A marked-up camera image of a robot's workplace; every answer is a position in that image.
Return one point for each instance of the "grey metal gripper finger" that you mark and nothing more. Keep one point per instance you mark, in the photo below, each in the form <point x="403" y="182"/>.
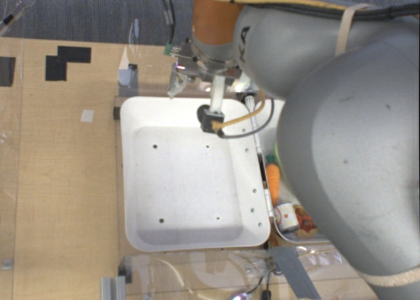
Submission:
<point x="177" y="83"/>

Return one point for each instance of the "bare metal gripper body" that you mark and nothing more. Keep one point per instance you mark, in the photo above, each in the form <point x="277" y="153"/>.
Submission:
<point x="200" y="65"/>

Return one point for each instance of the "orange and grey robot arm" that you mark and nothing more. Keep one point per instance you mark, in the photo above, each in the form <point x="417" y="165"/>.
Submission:
<point x="344" y="128"/>

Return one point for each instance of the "white plastic tray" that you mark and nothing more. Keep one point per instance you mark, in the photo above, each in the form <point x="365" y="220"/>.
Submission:
<point x="285" y="236"/>
<point x="187" y="180"/>

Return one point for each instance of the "green divided plate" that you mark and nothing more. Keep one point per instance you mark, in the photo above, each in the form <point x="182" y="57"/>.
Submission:
<point x="277" y="156"/>

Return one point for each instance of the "thin black and white rod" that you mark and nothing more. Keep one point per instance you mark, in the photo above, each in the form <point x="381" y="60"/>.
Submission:
<point x="264" y="180"/>

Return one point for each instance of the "orange carrot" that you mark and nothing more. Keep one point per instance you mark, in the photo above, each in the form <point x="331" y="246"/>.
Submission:
<point x="273" y="180"/>

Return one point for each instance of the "white can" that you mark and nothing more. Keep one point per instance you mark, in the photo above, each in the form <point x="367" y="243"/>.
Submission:
<point x="286" y="216"/>

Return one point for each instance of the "red and tan pizza slice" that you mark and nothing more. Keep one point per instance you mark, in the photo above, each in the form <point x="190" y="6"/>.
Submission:
<point x="305" y="223"/>

